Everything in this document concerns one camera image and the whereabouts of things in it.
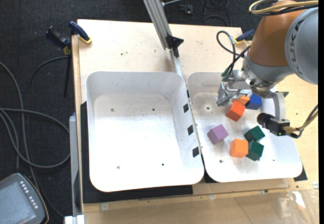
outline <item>device screen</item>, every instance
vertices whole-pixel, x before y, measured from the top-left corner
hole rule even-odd
[[[36,217],[28,199],[16,181],[0,190],[0,224],[24,224]]]

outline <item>blue cube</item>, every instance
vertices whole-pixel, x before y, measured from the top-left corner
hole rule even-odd
[[[259,95],[252,94],[250,101],[246,104],[247,109],[259,109],[262,105],[262,98]]]

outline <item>wooden tabletop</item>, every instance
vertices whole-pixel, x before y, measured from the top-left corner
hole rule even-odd
[[[78,20],[78,24],[93,39],[90,45],[86,45],[79,41],[77,36],[72,36],[75,112],[80,155],[82,152],[80,105],[86,101],[85,81],[90,73],[99,70],[172,71],[173,69],[170,54],[162,48],[152,23]],[[232,62],[232,55],[222,49],[216,41],[218,31],[225,30],[233,37],[242,34],[241,29],[235,27],[171,24],[170,28],[173,36],[184,39],[184,43],[179,47],[179,53],[185,81],[193,72],[222,72]],[[224,44],[228,43],[225,35],[221,40]],[[236,47],[237,51],[243,50],[247,45],[249,43],[243,42]],[[240,67],[241,61],[235,64],[235,69]],[[286,97],[287,119],[291,121],[292,126],[301,126],[318,103],[318,86],[311,85],[296,75],[291,75],[278,84],[277,89],[279,91],[289,91]],[[296,182],[293,178],[289,178],[232,183],[205,183],[202,180],[200,183],[193,185],[192,196],[109,202],[109,209],[120,210],[120,213],[122,213],[120,216],[123,216],[120,219],[115,217],[116,222],[113,223],[127,223],[126,220],[134,214],[133,210],[129,209],[144,207],[149,203],[151,206],[152,204],[157,206],[154,208],[157,221],[150,223],[165,223],[163,221],[158,222],[159,214],[163,215],[163,212],[158,209],[172,209],[172,206],[170,206],[172,204],[178,206],[186,204],[187,207],[197,210],[200,207],[212,210],[215,209],[216,205],[214,200],[211,201],[211,199],[215,198],[225,199],[242,195],[257,195],[260,194],[260,191],[278,193],[313,189],[319,180],[317,119],[305,129],[303,135],[296,139],[295,143],[307,180]],[[80,169],[80,182],[82,185],[81,176],[82,170]],[[198,204],[198,201],[201,200],[205,201],[204,205]],[[227,203],[228,207],[231,207],[232,202],[228,201]],[[99,221],[105,218],[102,215],[105,207],[105,204],[100,203],[81,204],[82,212],[86,215],[86,218],[98,221],[93,223],[105,223]]]

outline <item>wooden table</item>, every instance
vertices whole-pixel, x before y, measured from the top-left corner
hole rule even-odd
[[[90,45],[72,36],[75,112],[78,139],[79,165],[81,165],[80,105],[86,101],[85,80],[98,70],[104,71],[173,71],[170,54],[159,42],[152,23],[78,20],[78,24],[93,39]],[[198,71],[222,72],[231,62],[232,55],[216,41],[216,34],[225,30],[233,37],[241,35],[240,28],[171,24],[174,36],[184,39],[179,47],[183,77]],[[223,43],[227,44],[224,35]],[[242,43],[238,52],[249,43]],[[235,68],[241,67],[241,61]],[[277,85],[279,91],[289,91],[286,97],[287,119],[292,126],[301,126],[318,103],[318,86],[311,85],[296,75],[287,77]],[[231,183],[193,185],[193,195],[151,200],[129,200],[109,203],[83,203],[81,211],[86,223],[214,223],[224,210],[226,218],[237,218],[236,223],[250,223],[240,211],[234,198],[311,190],[318,184],[318,122],[312,122],[296,140],[307,180],[289,179],[254,180]]]

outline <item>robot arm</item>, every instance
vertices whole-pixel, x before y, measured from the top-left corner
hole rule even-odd
[[[282,7],[293,8],[285,9],[291,12],[280,12]],[[315,8],[305,8],[298,7],[294,1],[277,0],[269,9],[275,16],[261,19],[242,69],[229,74],[216,100],[218,106],[224,106],[243,94],[273,98],[275,116],[261,114],[258,123],[275,135],[289,133],[294,137],[285,115],[287,92],[278,93],[273,88],[293,73],[311,84],[318,84],[318,2]]]

